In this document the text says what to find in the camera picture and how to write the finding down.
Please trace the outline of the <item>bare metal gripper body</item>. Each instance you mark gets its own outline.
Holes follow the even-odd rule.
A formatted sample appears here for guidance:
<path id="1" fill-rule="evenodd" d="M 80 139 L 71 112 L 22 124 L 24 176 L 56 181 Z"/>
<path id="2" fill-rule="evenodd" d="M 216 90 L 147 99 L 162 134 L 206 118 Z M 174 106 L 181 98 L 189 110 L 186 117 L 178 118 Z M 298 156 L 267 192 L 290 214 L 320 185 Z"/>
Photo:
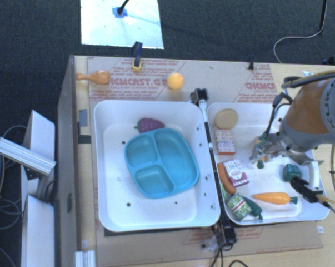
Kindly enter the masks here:
<path id="1" fill-rule="evenodd" d="M 266 137 L 263 152 L 267 155 L 290 157 L 295 153 L 291 139 L 281 133 L 271 133 Z"/>

